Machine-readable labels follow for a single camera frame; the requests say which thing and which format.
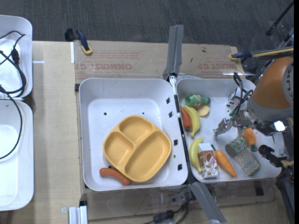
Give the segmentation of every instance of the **divided plate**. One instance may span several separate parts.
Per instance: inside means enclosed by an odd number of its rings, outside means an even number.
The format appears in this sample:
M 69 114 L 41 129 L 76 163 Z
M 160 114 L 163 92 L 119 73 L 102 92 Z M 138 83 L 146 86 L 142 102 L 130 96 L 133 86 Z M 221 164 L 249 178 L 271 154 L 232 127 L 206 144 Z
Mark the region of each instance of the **divided plate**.
M 122 120 L 106 137 L 105 157 L 128 179 L 145 182 L 165 164 L 171 141 L 150 121 L 137 115 Z

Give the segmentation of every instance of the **orange carrot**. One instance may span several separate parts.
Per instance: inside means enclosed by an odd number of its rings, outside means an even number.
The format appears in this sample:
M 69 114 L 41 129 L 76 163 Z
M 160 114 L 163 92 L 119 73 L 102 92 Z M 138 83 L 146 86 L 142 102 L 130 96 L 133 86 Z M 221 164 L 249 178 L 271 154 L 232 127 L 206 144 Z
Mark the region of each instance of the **orange carrot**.
M 211 146 L 215 151 L 217 163 L 219 163 L 219 165 L 223 167 L 226 171 L 228 171 L 233 177 L 237 177 L 237 173 L 235 172 L 235 169 L 229 161 L 228 157 L 221 150 L 216 150 L 213 144 Z
M 112 177 L 120 181 L 123 185 L 129 185 L 131 183 L 131 180 L 129 180 L 125 175 L 123 175 L 121 172 L 119 172 L 116 169 L 112 168 L 101 168 L 100 169 L 100 175 L 102 177 Z
M 192 122 L 190 116 L 187 114 L 186 110 L 180 106 L 181 114 L 182 114 L 182 120 L 183 120 L 183 127 L 184 129 L 189 132 L 192 130 Z
M 251 151 L 255 152 L 257 150 L 255 144 L 256 144 L 256 137 L 253 133 L 252 128 L 247 128 L 244 131 L 243 134 L 244 139 L 246 140 L 246 142 L 248 143 L 248 146 L 251 146 Z

